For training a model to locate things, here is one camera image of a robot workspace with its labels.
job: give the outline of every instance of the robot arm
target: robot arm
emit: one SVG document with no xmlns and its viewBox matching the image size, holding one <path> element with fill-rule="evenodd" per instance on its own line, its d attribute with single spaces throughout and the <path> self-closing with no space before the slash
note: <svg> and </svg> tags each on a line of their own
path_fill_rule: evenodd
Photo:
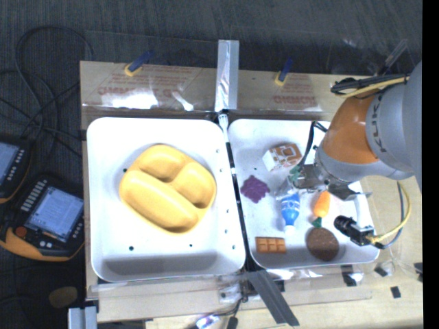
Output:
<svg viewBox="0 0 439 329">
<path fill-rule="evenodd" d="M 416 176 L 422 192 L 422 62 L 406 84 L 374 95 L 348 97 L 335 114 L 313 164 L 302 166 L 297 188 L 327 188 L 340 199 L 369 175 Z"/>
</svg>

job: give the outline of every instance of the cracker box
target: cracker box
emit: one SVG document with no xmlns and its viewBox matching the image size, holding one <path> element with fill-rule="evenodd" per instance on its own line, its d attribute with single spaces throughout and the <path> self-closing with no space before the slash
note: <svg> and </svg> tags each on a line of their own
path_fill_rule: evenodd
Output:
<svg viewBox="0 0 439 329">
<path fill-rule="evenodd" d="M 302 158 L 299 148 L 296 144 L 290 143 L 269 149 L 262 157 L 264 165 L 268 171 L 293 167 L 297 165 Z"/>
</svg>

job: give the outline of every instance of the black wire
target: black wire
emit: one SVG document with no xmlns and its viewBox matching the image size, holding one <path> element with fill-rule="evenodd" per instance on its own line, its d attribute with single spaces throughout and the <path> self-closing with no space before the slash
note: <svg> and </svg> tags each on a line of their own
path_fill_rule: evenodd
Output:
<svg viewBox="0 0 439 329">
<path fill-rule="evenodd" d="M 26 72 L 26 71 L 20 71 L 20 72 L 19 72 L 19 71 L 17 71 L 16 69 L 5 69 L 5 70 L 0 71 L 0 76 L 2 76 L 2 75 L 7 75 L 7 74 L 13 74 L 13 73 L 18 73 L 18 74 L 21 74 L 21 75 L 26 74 L 27 76 L 30 76 L 30 77 L 33 77 L 33 78 L 37 79 L 37 80 L 38 80 L 38 81 L 39 81 L 39 82 L 40 82 L 40 83 L 46 88 L 46 90 L 49 91 L 49 93 L 52 93 L 52 91 L 51 91 L 49 85 L 46 83 L 46 81 L 43 80 L 41 77 L 39 77 L 39 76 L 33 74 L 33 73 L 28 73 L 28 72 Z M 32 89 L 31 89 L 31 94 L 32 94 L 32 96 L 34 97 L 36 103 L 38 104 L 38 107 L 41 109 L 43 105 L 42 105 L 42 103 L 41 103 L 41 101 L 40 101 L 40 98 L 36 95 L 36 93 L 35 93 Z M 3 103 L 8 104 L 9 106 L 11 106 L 12 108 L 14 108 L 15 110 L 18 110 L 18 108 L 17 108 L 16 106 L 13 106 L 13 105 L 12 105 L 11 103 L 9 103 L 8 101 L 6 101 L 6 100 L 4 100 L 4 99 L 2 99 L 2 98 L 0 98 L 0 100 L 1 100 Z M 21 112 L 22 114 L 24 114 L 25 116 L 27 116 L 28 118 L 30 118 L 30 116 L 28 116 L 27 114 L 25 114 L 24 111 L 20 110 L 20 112 Z M 29 123 L 31 123 L 32 121 L 34 121 L 34 119 L 38 116 L 38 114 L 39 114 L 39 113 L 37 112 L 37 114 L 32 118 L 32 120 L 29 121 Z M 41 117 L 41 120 L 40 120 L 39 125 L 40 125 L 40 131 L 41 131 L 41 128 L 43 127 L 43 117 Z M 26 129 L 27 129 L 27 127 L 25 127 L 25 129 L 21 132 L 21 134 L 20 134 L 20 137 L 21 137 L 21 138 L 25 138 L 24 134 L 25 134 L 25 132 L 26 132 Z"/>
<path fill-rule="evenodd" d="M 63 270 L 63 271 L 68 271 L 69 273 L 79 273 L 82 274 L 82 269 L 76 269 L 76 268 L 72 268 L 72 267 L 68 267 L 68 266 L 64 266 L 64 265 L 54 265 L 51 263 L 42 263 L 42 264 L 35 264 L 35 265 L 30 265 L 30 266 L 24 266 L 24 267 L 17 267 L 17 268 L 13 268 L 13 269 L 9 269 L 7 271 L 0 271 L 0 276 L 6 276 L 6 275 L 12 275 L 12 273 L 15 272 L 15 274 L 18 271 L 30 271 L 30 270 L 35 270 L 35 269 L 59 269 L 59 270 Z"/>
<path fill-rule="evenodd" d="M 21 302 L 21 300 L 22 300 L 22 295 L 19 295 L 19 292 L 18 292 L 18 290 L 17 290 L 16 273 L 15 273 L 15 269 L 16 269 L 16 257 L 17 257 L 17 256 L 15 256 L 15 255 L 13 255 L 13 257 L 12 257 L 12 270 L 13 270 L 13 272 L 12 272 L 12 288 L 14 289 L 15 297 L 17 298 L 17 301 L 18 301 L 18 303 L 19 303 L 19 305 L 20 305 L 21 312 L 23 312 L 23 314 L 24 314 L 24 316 L 25 316 L 27 322 L 28 322 L 29 324 L 31 324 L 31 327 L 32 327 L 32 328 L 39 329 L 38 326 L 36 326 L 35 323 L 29 318 L 29 315 L 27 314 L 27 312 L 26 312 L 25 309 L 23 308 L 23 303 Z"/>
<path fill-rule="evenodd" d="M 23 70 L 20 67 L 20 58 L 21 58 L 21 52 L 22 52 L 22 48 L 24 47 L 25 43 L 27 40 L 29 40 L 29 38 L 34 35 L 37 32 L 40 32 L 42 30 L 46 30 L 46 29 L 54 29 L 54 30 L 58 30 L 58 31 L 63 31 L 63 32 L 69 32 L 71 34 L 73 34 L 74 36 L 77 36 L 85 45 L 86 45 L 86 49 L 89 52 L 89 57 L 90 59 L 93 59 L 93 48 L 90 46 L 90 44 L 88 43 L 88 41 L 79 33 L 77 33 L 74 29 L 68 28 L 68 27 L 58 27 L 55 25 L 44 25 L 41 27 L 37 27 L 34 29 L 30 29 L 29 31 L 25 32 L 20 40 L 18 41 L 18 43 L 16 44 L 15 47 L 15 66 L 16 66 L 16 71 L 19 73 L 21 79 L 25 82 L 26 86 L 28 87 L 29 91 L 31 92 L 32 96 L 34 98 L 38 98 L 38 96 L 36 95 L 36 92 L 34 91 L 34 89 L 32 88 L 31 84 L 28 82 L 28 80 L 25 77 L 25 73 L 23 72 Z M 52 100 L 49 101 L 48 103 L 46 103 L 43 108 L 40 107 L 40 110 L 29 120 L 29 123 L 31 123 L 35 117 L 37 117 L 39 114 L 41 114 L 41 121 L 43 121 L 43 114 L 42 111 L 44 110 L 44 108 L 46 106 L 48 106 L 49 104 L 51 104 L 52 102 L 54 102 L 57 98 L 59 98 L 59 96 L 65 94 L 66 92 L 70 91 L 72 88 L 76 87 L 79 84 L 79 82 L 76 82 L 74 85 L 68 87 L 68 89 L 66 89 L 65 91 L 62 91 L 57 97 L 54 96 L 53 92 L 50 90 L 49 93 L 52 96 Z M 56 108 L 56 118 L 58 120 L 58 108 Z"/>
<path fill-rule="evenodd" d="M 71 90 L 73 90 L 74 88 L 79 86 L 79 81 L 74 83 L 73 85 L 71 85 L 70 87 L 68 87 L 67 89 L 65 89 L 64 91 L 62 91 L 61 93 L 59 93 L 58 95 L 55 95 L 54 92 L 52 91 L 52 89 L 50 88 L 50 86 L 48 85 L 48 83 L 43 80 L 41 77 L 33 74 L 33 73 L 29 73 L 27 71 L 24 71 L 21 67 L 20 67 L 20 59 L 21 59 L 21 52 L 22 52 L 22 48 L 25 45 L 26 41 L 35 33 L 42 31 L 44 29 L 56 29 L 56 30 L 60 30 L 60 31 L 64 31 L 64 32 L 69 32 L 75 36 L 77 36 L 85 45 L 86 45 L 86 50 L 88 51 L 88 58 L 89 59 L 93 59 L 93 48 L 91 47 L 91 45 L 88 43 L 88 41 L 81 36 L 79 33 L 77 33 L 75 30 L 70 29 L 68 27 L 58 27 L 58 26 L 53 26 L 53 25 L 46 25 L 46 26 L 42 26 L 42 27 L 37 27 L 34 29 L 31 29 L 29 31 L 27 31 L 26 33 L 24 33 L 19 42 L 16 45 L 15 48 L 15 58 L 14 58 L 14 62 L 15 62 L 15 66 L 16 69 L 14 70 L 4 70 L 0 72 L 0 75 L 4 75 L 4 74 L 8 74 L 8 73 L 17 73 L 20 78 L 24 81 L 25 85 L 27 86 L 27 88 L 29 89 L 29 91 L 31 92 L 32 97 L 36 100 L 39 109 L 32 115 L 28 115 L 26 114 L 24 111 L 18 109 L 16 106 L 13 106 L 11 103 L 9 103 L 8 101 L 1 99 L 0 100 L 3 103 L 8 104 L 9 106 L 11 106 L 12 108 L 14 108 L 15 110 L 19 111 L 21 114 L 24 114 L 29 121 L 25 124 L 25 128 L 23 129 L 23 131 L 21 132 L 20 137 L 24 138 L 25 137 L 25 133 L 27 131 L 27 129 L 29 129 L 32 126 L 32 123 L 35 122 L 38 124 L 38 131 L 35 135 L 35 138 L 33 139 L 33 143 L 35 143 L 38 139 L 38 137 L 41 135 L 41 133 L 43 132 L 43 130 L 45 130 L 46 132 L 49 131 L 51 132 L 51 137 L 52 137 L 52 141 L 49 145 L 49 150 L 47 155 L 50 155 L 53 146 L 54 146 L 54 142 L 58 141 L 59 143 L 61 143 L 61 145 L 65 146 L 69 151 L 71 151 L 72 153 L 74 153 L 76 156 L 78 157 L 82 157 L 81 154 L 79 154 L 78 152 L 76 152 L 76 150 L 74 150 L 73 148 L 71 148 L 69 145 L 67 145 L 64 141 L 60 140 L 56 134 L 61 134 L 62 132 L 59 131 L 59 124 L 58 124 L 58 104 L 57 104 L 57 100 L 67 94 L 68 92 L 70 92 Z M 38 96 L 38 93 L 33 89 L 32 84 L 29 82 L 28 78 L 34 78 L 36 80 L 38 80 L 38 82 L 40 82 L 44 88 L 46 89 L 46 91 L 50 94 L 51 96 L 51 100 L 48 101 L 47 103 L 45 103 L 44 105 L 42 105 L 41 100 Z M 44 118 L 43 118 L 43 111 L 45 108 L 47 108 L 47 106 L 53 104 L 55 107 L 55 118 L 56 118 L 56 123 L 55 123 L 55 128 L 49 128 L 47 126 L 44 125 Z"/>
<path fill-rule="evenodd" d="M 0 299 L 0 305 L 7 304 L 8 302 L 15 302 L 15 301 L 21 301 L 21 300 L 30 300 L 35 301 L 33 297 L 26 296 L 26 295 L 14 295 L 9 297 L 4 297 Z"/>
<path fill-rule="evenodd" d="M 403 198 L 403 192 L 401 189 L 401 184 L 399 184 L 399 182 L 396 183 L 396 185 L 398 186 L 398 194 L 399 194 L 399 203 L 401 205 L 401 221 L 404 220 L 404 198 Z M 398 230 L 398 232 L 396 233 L 395 237 L 389 241 L 387 244 L 383 245 L 382 243 L 375 243 L 374 246 L 378 249 L 387 249 L 390 246 L 392 246 L 396 240 L 398 240 L 399 236 L 401 235 L 401 233 L 403 232 L 403 228 L 400 228 Z"/>
<path fill-rule="evenodd" d="M 328 130 L 320 122 L 313 121 L 311 123 L 311 126 L 309 127 L 307 147 L 306 147 L 305 152 L 303 154 L 302 160 L 300 160 L 300 162 L 297 164 L 299 168 L 301 168 L 305 165 L 305 161 L 307 160 L 308 154 L 311 151 L 311 147 L 312 147 L 313 141 L 314 141 L 314 128 L 315 127 L 320 129 L 322 132 L 327 132 L 327 130 Z"/>
<path fill-rule="evenodd" d="M 364 100 L 364 99 L 367 99 L 369 97 L 378 96 L 379 94 L 384 93 L 384 91 L 388 90 L 390 87 L 391 86 L 387 86 L 386 88 L 384 88 L 382 90 L 379 90 L 379 91 L 377 91 L 375 93 L 371 93 L 371 94 L 368 94 L 368 95 L 360 95 L 360 96 L 359 95 L 354 95 L 352 97 L 354 97 L 355 99 L 358 99 L 358 100 Z"/>
<path fill-rule="evenodd" d="M 395 74 L 395 75 L 378 75 L 374 77 L 369 77 L 363 80 L 355 80 L 354 78 L 345 78 L 344 80 L 340 82 L 336 82 L 335 85 L 331 87 L 331 92 L 336 95 L 346 95 L 346 93 L 343 93 L 342 90 L 347 89 L 361 89 L 365 88 L 367 86 L 378 84 L 382 82 L 387 82 L 389 80 L 394 80 L 398 78 L 404 77 L 406 79 L 410 73 L 404 73 L 404 74 Z"/>
<path fill-rule="evenodd" d="M 20 113 L 21 113 L 22 115 L 24 115 L 25 117 L 30 118 L 30 116 L 29 116 L 27 113 L 25 113 L 24 111 L 22 111 L 20 108 L 17 108 L 15 105 L 13 105 L 12 103 L 10 103 L 9 101 L 7 101 L 7 100 L 5 100 L 5 99 L 2 99 L 2 98 L 0 98 L 0 101 L 2 101 L 3 103 L 7 104 L 9 107 L 13 108 L 13 109 L 16 110 L 17 112 L 20 112 Z M 29 126 L 29 123 L 31 122 L 31 121 L 28 121 L 28 122 L 22 122 L 22 121 L 19 121 L 18 119 L 13 119 L 13 118 L 11 118 L 11 117 L 9 117 L 9 116 L 6 116 L 5 114 L 1 114 L 1 113 L 0 113 L 0 117 L 6 118 L 6 119 L 8 119 L 9 121 L 11 121 L 11 122 L 13 122 L 13 123 L 16 123 L 16 124 L 18 124 L 18 125 L 26 125 L 27 127 Z M 75 140 L 80 141 L 81 138 L 80 138 L 79 136 L 74 136 L 74 135 L 72 135 L 72 134 L 70 134 L 70 133 L 67 133 L 67 132 L 64 132 L 64 131 L 62 131 L 62 130 L 57 130 L 57 129 L 55 129 L 55 128 L 46 127 L 46 126 L 43 126 L 42 129 L 45 130 L 46 132 L 51 132 L 51 135 L 52 135 L 52 137 L 53 137 L 54 140 L 57 140 L 61 145 L 63 145 L 64 147 L 66 147 L 69 151 L 73 152 L 76 156 L 82 157 L 81 154 L 79 154 L 78 152 L 76 152 L 72 147 L 70 147 L 70 146 L 69 146 L 68 144 L 66 144 L 64 141 L 62 141 L 62 140 L 60 140 L 59 138 L 57 138 L 56 135 L 54 135 L 54 134 L 60 134 L 60 135 L 64 135 L 64 136 L 69 136 L 69 137 L 71 137 L 71 138 L 73 138 L 73 139 L 75 139 Z"/>
<path fill-rule="evenodd" d="M 238 302 L 236 303 L 235 307 L 232 310 L 229 310 L 227 312 L 222 312 L 222 313 L 213 313 L 213 315 L 217 315 L 218 317 L 228 316 L 228 315 L 234 315 L 235 316 L 238 313 L 239 306 L 241 305 L 242 301 L 243 301 L 243 298 L 240 298 L 238 300 Z"/>
</svg>

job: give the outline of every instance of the gray carpet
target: gray carpet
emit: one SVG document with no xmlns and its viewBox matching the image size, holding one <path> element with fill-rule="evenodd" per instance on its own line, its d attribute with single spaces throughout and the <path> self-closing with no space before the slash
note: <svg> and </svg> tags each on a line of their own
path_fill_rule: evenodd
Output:
<svg viewBox="0 0 439 329">
<path fill-rule="evenodd" d="M 216 41 L 236 39 L 241 69 L 277 71 L 291 56 L 293 72 L 372 75 L 402 40 L 407 49 L 394 72 L 410 72 L 423 49 L 423 0 L 0 0 L 0 16 L 1 69 L 15 68 L 20 37 L 43 25 L 74 29 L 94 60 L 115 62 L 153 47 L 153 63 L 215 67 Z M 61 29 L 33 34 L 19 53 L 21 68 L 56 95 L 79 80 L 78 62 L 89 58 L 83 40 Z M 43 103 L 50 100 L 40 81 L 32 86 Z M 38 110 L 16 73 L 2 74 L 0 98 L 28 115 Z M 78 136 L 79 104 L 73 87 L 47 107 L 45 123 Z M 24 114 L 4 102 L 0 114 L 0 133 L 22 133 Z M 50 171 L 81 184 L 80 142 L 58 138 L 38 137 L 30 176 Z M 66 285 L 81 293 L 83 257 L 46 265 L 0 249 L 0 329 L 66 328 L 67 310 L 52 308 L 47 294 Z"/>
</svg>

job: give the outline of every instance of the orange carrot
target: orange carrot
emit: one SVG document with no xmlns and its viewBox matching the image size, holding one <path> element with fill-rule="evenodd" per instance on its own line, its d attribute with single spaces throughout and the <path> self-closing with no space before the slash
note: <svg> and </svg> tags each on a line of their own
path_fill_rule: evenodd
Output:
<svg viewBox="0 0 439 329">
<path fill-rule="evenodd" d="M 331 200 L 331 194 L 328 190 L 323 191 L 317 198 L 314 205 L 313 213 L 317 217 L 325 217 L 329 212 L 329 202 Z"/>
</svg>

